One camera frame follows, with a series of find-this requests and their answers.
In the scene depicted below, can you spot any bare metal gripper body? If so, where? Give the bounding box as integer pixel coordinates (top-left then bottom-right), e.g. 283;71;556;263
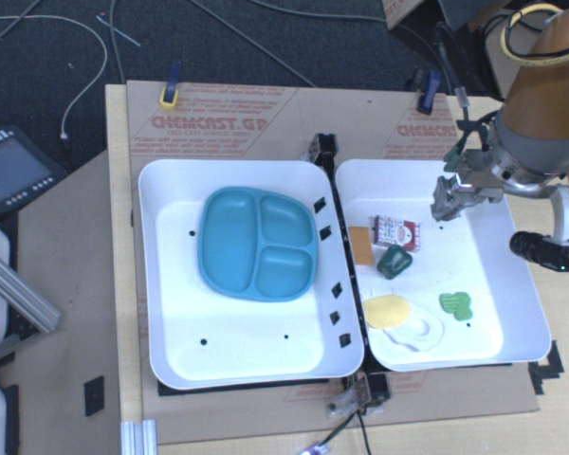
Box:
456;149;559;207

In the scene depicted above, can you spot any red and white carton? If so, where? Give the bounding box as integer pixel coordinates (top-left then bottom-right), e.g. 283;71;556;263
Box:
372;214;423;254

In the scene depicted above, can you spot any white plastic tray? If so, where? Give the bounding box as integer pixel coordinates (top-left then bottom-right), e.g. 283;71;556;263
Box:
334;157;553;373
137;158;366;391

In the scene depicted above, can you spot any dark green toy pepper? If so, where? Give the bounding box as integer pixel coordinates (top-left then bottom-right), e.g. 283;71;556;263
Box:
376;244;414;282

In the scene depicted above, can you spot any thin black rod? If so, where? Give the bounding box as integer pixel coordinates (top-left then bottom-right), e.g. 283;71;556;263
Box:
326;157;372;379

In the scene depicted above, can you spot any white toy fried egg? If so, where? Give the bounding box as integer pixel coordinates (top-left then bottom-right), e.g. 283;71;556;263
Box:
381;302;447;354

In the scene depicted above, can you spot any brown cardboard board red print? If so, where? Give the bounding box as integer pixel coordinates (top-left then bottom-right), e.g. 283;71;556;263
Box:
124;80;541;446

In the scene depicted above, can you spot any blue divided plate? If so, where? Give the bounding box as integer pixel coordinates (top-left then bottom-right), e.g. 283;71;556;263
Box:
196;186;320;303

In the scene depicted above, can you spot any black cylinder on white bracket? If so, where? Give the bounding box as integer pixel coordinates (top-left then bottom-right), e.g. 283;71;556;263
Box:
508;183;569;273

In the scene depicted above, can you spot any black block with thin wires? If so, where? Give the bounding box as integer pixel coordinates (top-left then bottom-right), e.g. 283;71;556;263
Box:
325;372;391;420
306;132;339;166

